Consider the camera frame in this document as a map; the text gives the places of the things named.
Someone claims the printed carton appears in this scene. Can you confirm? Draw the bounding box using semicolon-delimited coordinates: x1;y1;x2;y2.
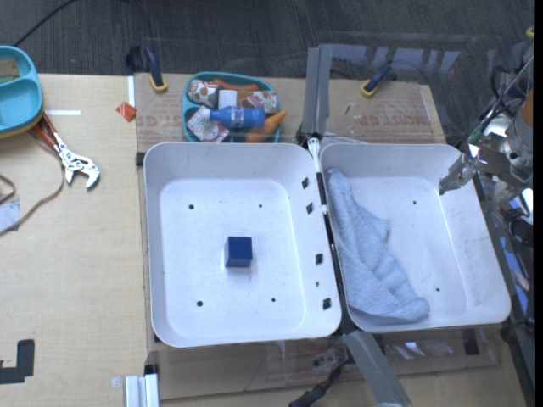
235;90;279;114

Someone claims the blue cube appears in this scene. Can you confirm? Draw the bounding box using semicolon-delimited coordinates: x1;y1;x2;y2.
223;235;255;269

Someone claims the orange handled pliers wrench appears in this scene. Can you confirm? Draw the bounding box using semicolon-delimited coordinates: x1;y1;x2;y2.
31;114;102;190

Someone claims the fruit print can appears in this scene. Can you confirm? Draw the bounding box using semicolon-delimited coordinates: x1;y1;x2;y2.
187;78;220;109

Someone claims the orange carrot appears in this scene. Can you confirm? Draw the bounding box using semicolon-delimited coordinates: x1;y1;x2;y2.
244;109;289;144

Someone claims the white cube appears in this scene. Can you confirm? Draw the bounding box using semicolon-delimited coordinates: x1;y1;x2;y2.
217;89;238;111

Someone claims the black block with wires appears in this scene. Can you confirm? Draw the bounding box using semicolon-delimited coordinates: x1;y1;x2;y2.
297;129;325;146

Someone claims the red square packet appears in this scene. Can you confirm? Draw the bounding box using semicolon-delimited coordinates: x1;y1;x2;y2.
115;101;138;123

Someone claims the black cylinder on white bracket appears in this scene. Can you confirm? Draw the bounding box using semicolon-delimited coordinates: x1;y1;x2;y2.
501;187;535;245

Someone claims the blue divided plate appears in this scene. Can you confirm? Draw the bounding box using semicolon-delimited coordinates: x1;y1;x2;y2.
0;44;45;140
181;70;283;145

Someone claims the brown cardboard board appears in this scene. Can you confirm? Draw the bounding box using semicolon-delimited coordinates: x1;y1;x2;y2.
134;71;501;401

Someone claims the white plastic tray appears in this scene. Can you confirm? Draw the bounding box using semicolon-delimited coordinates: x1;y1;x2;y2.
143;141;344;349
318;142;512;335

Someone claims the light blue towel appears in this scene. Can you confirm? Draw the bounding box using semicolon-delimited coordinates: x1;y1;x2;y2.
323;167;431;325

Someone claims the blue bottle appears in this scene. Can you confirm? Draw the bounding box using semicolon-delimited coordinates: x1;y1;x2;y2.
208;104;267;131

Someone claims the orange sausage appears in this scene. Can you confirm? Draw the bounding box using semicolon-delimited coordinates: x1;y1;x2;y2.
210;77;260;93

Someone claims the white printed packet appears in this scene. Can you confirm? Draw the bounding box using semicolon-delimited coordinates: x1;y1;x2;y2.
185;105;232;144

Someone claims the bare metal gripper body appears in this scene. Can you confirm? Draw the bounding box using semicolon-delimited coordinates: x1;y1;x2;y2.
467;116;535;188

